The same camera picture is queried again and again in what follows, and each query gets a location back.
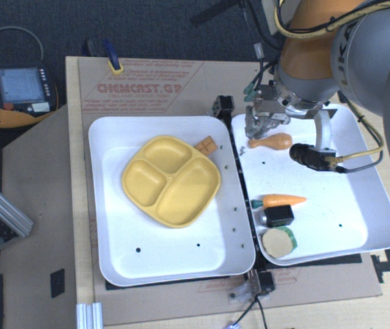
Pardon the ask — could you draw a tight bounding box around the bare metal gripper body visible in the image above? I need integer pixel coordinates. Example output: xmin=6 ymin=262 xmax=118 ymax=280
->
xmin=251 ymin=84 xmax=326 ymax=127

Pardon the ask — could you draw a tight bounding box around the orange chicken drumstick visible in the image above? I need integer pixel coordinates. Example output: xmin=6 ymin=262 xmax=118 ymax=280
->
xmin=247 ymin=132 xmax=293 ymax=151

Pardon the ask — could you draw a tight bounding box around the brown chocolate biscuit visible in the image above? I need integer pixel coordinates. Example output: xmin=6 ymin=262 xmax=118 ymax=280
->
xmin=193 ymin=135 xmax=215 ymax=157

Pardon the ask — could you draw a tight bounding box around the orange carrot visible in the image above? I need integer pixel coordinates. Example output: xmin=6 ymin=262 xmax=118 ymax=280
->
xmin=250 ymin=193 xmax=308 ymax=209

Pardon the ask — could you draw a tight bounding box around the white plastic tray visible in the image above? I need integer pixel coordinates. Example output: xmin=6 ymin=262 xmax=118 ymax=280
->
xmin=88 ymin=115 xmax=257 ymax=288
xmin=230 ymin=103 xmax=390 ymax=267

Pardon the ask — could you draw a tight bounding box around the black bottle silver cap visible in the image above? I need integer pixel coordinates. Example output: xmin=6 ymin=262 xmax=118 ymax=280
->
xmin=256 ymin=204 xmax=295 ymax=228

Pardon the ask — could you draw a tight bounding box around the yellow divided plate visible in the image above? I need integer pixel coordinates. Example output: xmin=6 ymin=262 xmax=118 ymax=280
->
xmin=121 ymin=134 xmax=222 ymax=229

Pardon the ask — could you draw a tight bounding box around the brown cardboard board red print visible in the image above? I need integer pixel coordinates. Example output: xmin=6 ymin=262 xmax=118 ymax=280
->
xmin=77 ymin=57 xmax=384 ymax=327

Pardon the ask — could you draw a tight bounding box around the beige and green cucumber slice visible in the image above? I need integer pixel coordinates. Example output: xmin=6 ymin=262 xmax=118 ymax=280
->
xmin=261 ymin=226 xmax=298 ymax=258

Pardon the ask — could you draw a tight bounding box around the black block with wires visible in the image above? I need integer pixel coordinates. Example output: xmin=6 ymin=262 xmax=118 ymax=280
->
xmin=256 ymin=271 xmax=276 ymax=295
xmin=211 ymin=95 xmax=234 ymax=119

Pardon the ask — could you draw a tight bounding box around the black cylinder on white bracket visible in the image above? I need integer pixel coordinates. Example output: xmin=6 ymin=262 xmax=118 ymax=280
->
xmin=289 ymin=108 xmax=338 ymax=173

